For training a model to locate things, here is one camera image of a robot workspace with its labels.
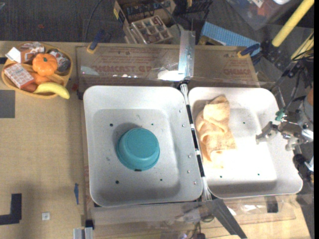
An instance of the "blue round object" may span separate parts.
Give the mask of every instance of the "blue round object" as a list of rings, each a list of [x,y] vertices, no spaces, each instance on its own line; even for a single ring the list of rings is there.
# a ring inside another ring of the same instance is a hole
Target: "blue round object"
[[[134,128],[124,133],[117,144],[116,154],[120,162],[134,171],[145,171],[157,163],[160,157],[159,141],[144,128]]]

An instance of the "yellow banana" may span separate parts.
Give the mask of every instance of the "yellow banana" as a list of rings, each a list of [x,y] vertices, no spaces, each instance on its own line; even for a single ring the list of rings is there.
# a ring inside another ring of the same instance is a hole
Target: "yellow banana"
[[[65,99],[69,99],[70,98],[70,93],[68,92],[68,90],[55,82],[45,82],[40,84],[36,90],[33,93],[56,93],[58,94],[60,97],[65,98]]]

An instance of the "gray square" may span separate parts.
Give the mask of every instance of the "gray square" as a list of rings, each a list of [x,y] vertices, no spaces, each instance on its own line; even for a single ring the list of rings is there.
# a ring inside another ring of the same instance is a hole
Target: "gray square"
[[[0,119],[15,118],[15,91],[0,90]]]

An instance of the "yellow tube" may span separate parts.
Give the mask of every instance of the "yellow tube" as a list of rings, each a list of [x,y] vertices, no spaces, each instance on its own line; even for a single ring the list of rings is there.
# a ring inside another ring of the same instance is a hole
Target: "yellow tube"
[[[272,45],[279,47],[314,3],[315,0],[303,0],[293,15],[291,15],[286,24],[273,39]]]

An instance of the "wooden table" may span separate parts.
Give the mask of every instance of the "wooden table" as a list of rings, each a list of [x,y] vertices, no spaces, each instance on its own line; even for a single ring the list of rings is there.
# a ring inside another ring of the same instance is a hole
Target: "wooden table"
[[[20,42],[0,41],[0,57]],[[67,51],[76,61],[75,47],[81,43],[48,42]],[[71,87],[76,80],[74,68],[67,88],[70,99],[43,100],[15,94],[15,118],[0,119],[0,215],[10,213],[11,194],[22,193],[22,220],[0,226],[0,238],[66,239],[73,229],[84,225],[85,183],[80,109],[82,101]],[[9,88],[0,81],[0,90]],[[74,185],[79,184],[79,205]],[[287,221],[242,225],[248,238],[308,239],[309,232],[300,206],[293,202],[296,218]],[[50,220],[41,214],[50,212]],[[222,227],[202,231],[206,238],[227,234]],[[94,238],[106,238],[95,232]],[[152,235],[121,235],[118,238],[159,239]]]

